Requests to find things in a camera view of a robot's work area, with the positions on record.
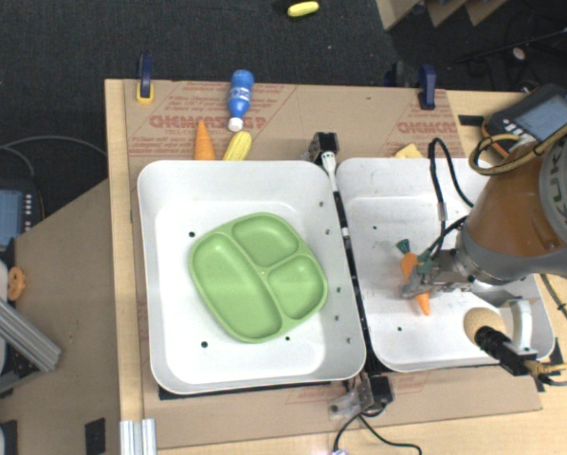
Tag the orange carrot with green top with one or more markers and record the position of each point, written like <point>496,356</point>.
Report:
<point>409,263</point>

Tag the thin black and white rod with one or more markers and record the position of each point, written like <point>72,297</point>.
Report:
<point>342,216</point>

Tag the green divided plate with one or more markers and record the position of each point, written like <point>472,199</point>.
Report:
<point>245,282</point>

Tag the white plastic tray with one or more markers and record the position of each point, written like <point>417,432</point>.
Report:
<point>388,197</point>
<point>174,278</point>

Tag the orange pretzel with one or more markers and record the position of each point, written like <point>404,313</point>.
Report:
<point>16,283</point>

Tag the pale yellow cheese wedge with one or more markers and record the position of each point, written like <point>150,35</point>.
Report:
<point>409,151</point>

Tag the yellow oblong toy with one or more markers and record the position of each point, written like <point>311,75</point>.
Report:
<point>303,8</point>

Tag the blue bottle with white cap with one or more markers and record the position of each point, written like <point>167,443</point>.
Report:
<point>240,95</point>

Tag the black cylinder on white bracket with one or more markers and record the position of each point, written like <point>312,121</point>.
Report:
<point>491,340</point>

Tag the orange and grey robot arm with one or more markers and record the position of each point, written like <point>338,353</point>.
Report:
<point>511,216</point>

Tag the beige round ball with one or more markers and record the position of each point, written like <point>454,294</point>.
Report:
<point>480,319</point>

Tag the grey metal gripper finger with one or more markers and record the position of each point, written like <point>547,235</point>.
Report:
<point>412,286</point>

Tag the brown cardboard board red print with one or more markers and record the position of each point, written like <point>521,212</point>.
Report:
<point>283,107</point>

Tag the orange cone carrot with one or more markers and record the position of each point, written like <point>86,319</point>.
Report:
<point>203,145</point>

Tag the yellow corn cob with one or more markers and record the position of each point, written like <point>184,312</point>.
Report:
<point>238,146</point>

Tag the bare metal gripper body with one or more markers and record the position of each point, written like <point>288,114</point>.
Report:
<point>447,273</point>

